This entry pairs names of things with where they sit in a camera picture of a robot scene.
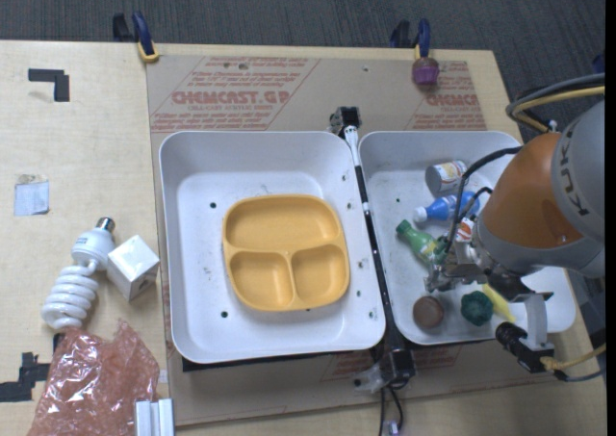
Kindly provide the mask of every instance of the table top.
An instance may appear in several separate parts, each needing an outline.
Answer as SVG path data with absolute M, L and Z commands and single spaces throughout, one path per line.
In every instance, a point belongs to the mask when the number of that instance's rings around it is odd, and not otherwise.
M 157 44 L 163 55 L 331 58 L 409 62 L 410 50 Z M 15 381 L 22 352 L 49 362 L 54 332 L 39 309 L 60 270 L 70 265 L 77 236 L 101 217 L 115 220 L 115 239 L 139 234 L 158 250 L 156 201 L 147 110 L 145 65 L 134 44 L 0 41 L 0 383 Z M 437 50 L 438 60 L 464 61 L 473 76 L 490 130 L 521 140 L 504 115 L 507 95 L 490 51 Z M 64 69 L 70 74 L 70 102 L 62 109 L 50 85 L 28 81 L 28 68 Z M 13 215 L 19 175 L 48 179 L 49 212 Z M 118 318 L 135 328 L 164 370 L 167 364 L 160 284 L 128 303 L 99 280 L 88 331 L 112 338 Z M 577 311 L 574 326 L 552 339 L 559 357 L 592 349 Z M 591 372 L 593 362 L 579 369 Z M 33 400 L 0 403 L 3 434 L 25 434 L 43 383 Z M 159 394 L 168 396 L 167 385 Z M 410 398 L 403 402 L 405 430 L 412 434 L 606 434 L 606 392 L 600 378 L 582 383 L 549 381 L 527 386 Z M 380 405 L 360 404 L 258 419 L 177 428 L 178 434 L 374 434 Z M 388 403 L 386 419 L 395 419 Z

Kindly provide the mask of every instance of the white cube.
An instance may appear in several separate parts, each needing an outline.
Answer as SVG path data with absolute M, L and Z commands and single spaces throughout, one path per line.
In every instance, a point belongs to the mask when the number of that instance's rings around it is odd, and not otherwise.
M 140 236 L 133 236 L 108 255 L 107 278 L 126 300 L 132 300 L 156 282 L 160 259 Z

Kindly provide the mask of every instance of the yellow divided plate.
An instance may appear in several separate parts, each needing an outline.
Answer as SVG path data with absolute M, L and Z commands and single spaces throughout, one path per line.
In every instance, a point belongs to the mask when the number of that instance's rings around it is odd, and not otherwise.
M 334 209 L 312 195 L 238 201 L 224 217 L 222 247 L 236 295 L 261 311 L 324 306 L 348 287 L 343 228 Z

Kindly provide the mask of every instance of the pink bubble wrap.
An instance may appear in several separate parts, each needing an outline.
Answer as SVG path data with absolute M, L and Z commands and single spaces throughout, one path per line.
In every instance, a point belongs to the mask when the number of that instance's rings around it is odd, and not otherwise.
M 112 341 L 71 328 L 54 352 L 28 436 L 132 436 L 137 400 L 154 400 L 159 366 L 120 321 Z

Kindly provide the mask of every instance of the green bottle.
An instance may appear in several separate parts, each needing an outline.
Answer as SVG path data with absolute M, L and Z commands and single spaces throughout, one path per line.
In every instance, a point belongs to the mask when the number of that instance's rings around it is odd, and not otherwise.
M 411 249 L 424 263 L 435 262 L 438 242 L 431 234 L 413 229 L 413 226 L 406 219 L 398 224 L 396 232 L 411 245 Z

